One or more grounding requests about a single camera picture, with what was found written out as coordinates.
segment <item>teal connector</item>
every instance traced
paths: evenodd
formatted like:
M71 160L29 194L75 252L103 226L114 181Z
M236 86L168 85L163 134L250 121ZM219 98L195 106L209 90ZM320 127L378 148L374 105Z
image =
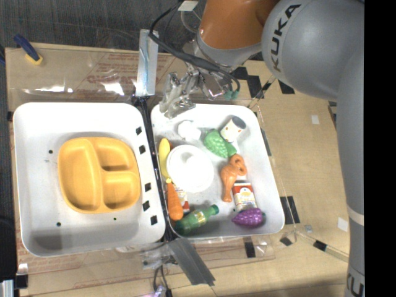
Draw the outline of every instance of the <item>teal connector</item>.
M229 90L229 91L227 91L227 92L224 94L224 99L225 99L225 100L231 100L232 96L233 96L233 91L232 91L232 90Z
M232 93L231 99L232 99L232 100L238 99L238 95L239 95L239 90L235 90L235 91Z

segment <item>blue handle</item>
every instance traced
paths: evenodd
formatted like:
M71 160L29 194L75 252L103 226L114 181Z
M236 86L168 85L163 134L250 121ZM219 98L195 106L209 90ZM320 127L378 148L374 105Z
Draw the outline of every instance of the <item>blue handle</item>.
M16 34L16 36L14 36L14 41L20 47L22 47L25 50L25 52L35 61L38 61L40 59L39 55L37 54L32 44L30 44L30 42L26 38L24 38L21 34Z

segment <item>yellow plate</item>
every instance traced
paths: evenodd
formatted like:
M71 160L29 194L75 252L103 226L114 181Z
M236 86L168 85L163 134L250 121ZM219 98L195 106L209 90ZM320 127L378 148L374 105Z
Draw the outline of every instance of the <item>yellow plate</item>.
M132 149L109 137L80 137L62 145L58 175L64 200L82 213L126 209L140 197L140 175Z

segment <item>green bottle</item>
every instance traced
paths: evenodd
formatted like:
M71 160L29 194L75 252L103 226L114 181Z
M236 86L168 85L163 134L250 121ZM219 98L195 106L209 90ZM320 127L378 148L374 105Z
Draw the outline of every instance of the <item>green bottle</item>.
M206 209L197 209L190 212L183 219L176 222L174 229L180 235L186 235L191 232L191 230L196 229L208 222L208 219L212 215L218 214L218 207L216 205L211 205Z

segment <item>orange toy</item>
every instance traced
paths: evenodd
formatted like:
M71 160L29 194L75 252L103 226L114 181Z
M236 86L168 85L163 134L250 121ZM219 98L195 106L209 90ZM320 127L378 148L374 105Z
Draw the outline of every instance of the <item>orange toy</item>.
M231 202L231 188L234 186L237 176L244 176L248 171L241 155L234 154L228 164L222 168L220 177L224 184L223 201Z

